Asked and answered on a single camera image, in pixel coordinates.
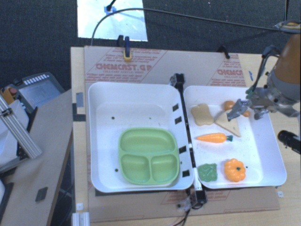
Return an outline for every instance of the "black tape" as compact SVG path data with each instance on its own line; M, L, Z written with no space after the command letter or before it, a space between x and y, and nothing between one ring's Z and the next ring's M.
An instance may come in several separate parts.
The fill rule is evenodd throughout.
M178 123L180 123L180 122L182 122L182 117L181 117L181 116L178 117L178 118L176 118L176 119L174 120L174 123L175 123L175 124L178 124Z
M37 196L36 196L36 202L39 202L41 200L44 200L46 198L48 187L44 187L38 190Z
M179 148L179 154L186 152L186 146L182 146Z
M183 172L182 172L182 177L183 177L183 178L184 178L184 177L188 177L188 176L190 176L189 170L186 170L186 171L183 171Z
M76 103L72 104L72 111L73 111L73 121L86 121L86 115L84 115L84 114L77 114Z
M179 109L179 104L173 106L173 111L176 111L177 109Z

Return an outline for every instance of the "toy pumpkin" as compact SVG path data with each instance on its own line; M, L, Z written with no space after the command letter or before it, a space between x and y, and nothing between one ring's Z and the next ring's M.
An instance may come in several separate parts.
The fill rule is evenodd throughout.
M241 161L232 158L224 164L224 172L227 178L232 182L239 182L246 177L246 169Z

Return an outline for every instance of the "black clamp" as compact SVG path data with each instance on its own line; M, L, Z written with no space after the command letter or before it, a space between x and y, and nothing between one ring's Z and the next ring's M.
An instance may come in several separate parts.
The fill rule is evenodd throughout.
M117 46L124 47L123 58L125 61L132 59L131 47L130 47L130 37L126 36L123 41L123 35L119 35L117 39Z
M10 115L12 112L13 112L13 110L11 108L7 108L6 110L4 110L0 113L0 116L5 117L7 115Z
M229 55L228 50L227 50L227 48L225 46L221 45L218 48L217 52L223 52L225 54L226 58L230 59L230 55Z

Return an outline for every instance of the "cardboard sheet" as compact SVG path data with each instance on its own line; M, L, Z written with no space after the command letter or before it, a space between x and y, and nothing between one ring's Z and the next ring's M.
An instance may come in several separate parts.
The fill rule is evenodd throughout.
M123 48L85 47L85 86L97 81L168 84L174 73L184 73L185 84L245 87L237 54L228 60L222 53L199 53L154 49L132 49L133 59L123 60ZM89 121L87 117L88 201L91 222L183 216L177 203L185 191L103 194L95 190L90 176ZM208 202L191 215L277 210L273 187L206 192Z

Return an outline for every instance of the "green plate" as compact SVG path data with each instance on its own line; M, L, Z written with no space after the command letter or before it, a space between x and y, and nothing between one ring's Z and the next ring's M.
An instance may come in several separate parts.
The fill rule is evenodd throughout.
M178 147L165 129L125 130L119 137L118 153L121 173L133 184L167 184L178 176Z

